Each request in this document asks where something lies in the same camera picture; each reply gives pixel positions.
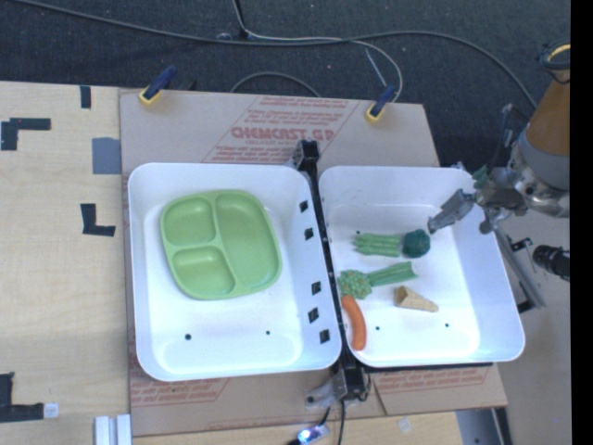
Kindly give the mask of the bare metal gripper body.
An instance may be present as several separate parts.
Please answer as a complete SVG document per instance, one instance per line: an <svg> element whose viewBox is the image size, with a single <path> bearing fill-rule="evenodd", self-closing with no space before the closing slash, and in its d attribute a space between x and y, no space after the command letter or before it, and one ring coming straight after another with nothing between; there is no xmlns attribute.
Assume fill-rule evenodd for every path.
<svg viewBox="0 0 593 445"><path fill-rule="evenodd" d="M530 168L514 170L483 166L473 173L474 198L488 210L507 210L524 215L534 210L552 218L570 216L570 198L563 192L539 180Z"/></svg>

